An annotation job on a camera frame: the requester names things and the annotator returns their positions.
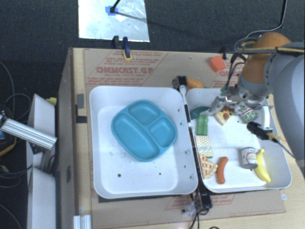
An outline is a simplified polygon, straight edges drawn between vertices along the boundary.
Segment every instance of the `teal object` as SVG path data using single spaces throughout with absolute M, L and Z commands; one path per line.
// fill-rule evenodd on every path
M 209 109 L 210 109 L 210 107 L 206 107 L 206 106 L 202 106 L 202 107 L 193 109 L 190 112 L 191 120 L 197 119 L 201 112 L 209 110 Z
M 197 119 L 196 135 L 208 135 L 208 120 L 209 117 L 206 114 L 199 115 Z
M 159 157 L 177 138 L 172 120 L 147 100 L 134 102 L 121 110 L 112 119 L 111 130 L 131 156 L 144 162 Z

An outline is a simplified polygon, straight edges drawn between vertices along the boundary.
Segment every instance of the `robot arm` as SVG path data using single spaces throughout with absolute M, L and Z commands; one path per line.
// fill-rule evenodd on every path
M 291 43 L 285 36 L 270 32 L 259 38 L 253 49 L 282 46 L 286 49 L 295 49 L 299 53 L 276 52 L 250 55 L 238 85 L 229 87 L 226 97 L 255 108 L 261 100 L 273 94 L 279 124 L 305 176 L 304 43 Z

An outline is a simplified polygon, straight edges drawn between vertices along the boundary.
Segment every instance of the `white tray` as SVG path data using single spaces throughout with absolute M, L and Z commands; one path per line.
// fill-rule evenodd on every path
M 177 127 L 175 143 L 160 157 L 141 162 L 129 155 L 111 132 L 113 117 L 129 104 L 149 100 Z M 198 179 L 180 93 L 172 88 L 99 86 L 90 93 L 93 180 L 104 198 L 192 193 Z
M 211 106 L 216 96 L 220 96 L 220 89 L 191 89 L 187 93 L 190 111 L 200 106 Z M 261 122 L 260 114 L 255 122 Z M 195 133 L 195 120 L 192 121 L 192 125 Z M 270 127 L 276 132 L 272 115 Z M 210 191 L 227 193 L 278 189 L 290 185 L 291 173 L 283 149 L 278 144 L 269 140 L 260 140 L 251 134 L 239 116 L 232 115 L 224 125 L 220 125 L 213 116 L 209 117 L 208 135 L 213 151 L 213 158 L 210 160 L 218 164 L 221 157 L 228 157 L 224 169 L 224 184 L 217 183 L 216 175 L 203 180 Z M 257 151 L 261 148 L 265 149 L 264 164 L 271 177 L 270 183 L 259 179 L 254 170 L 242 168 L 240 151 L 244 147 L 254 147 Z

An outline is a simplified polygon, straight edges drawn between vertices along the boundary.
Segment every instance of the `blue divided plate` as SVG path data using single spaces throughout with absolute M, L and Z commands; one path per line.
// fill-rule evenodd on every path
M 123 148 L 140 161 L 152 161 L 176 140 L 172 120 L 154 103 L 140 100 L 121 110 L 111 130 Z

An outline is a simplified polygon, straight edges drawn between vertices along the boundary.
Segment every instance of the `hot dog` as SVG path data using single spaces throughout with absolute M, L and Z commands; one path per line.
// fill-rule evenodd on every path
M 228 162 L 228 158 L 226 156 L 222 157 L 219 161 L 218 167 L 217 167 L 217 181 L 219 184 L 225 183 L 224 179 L 224 167 L 226 163 Z

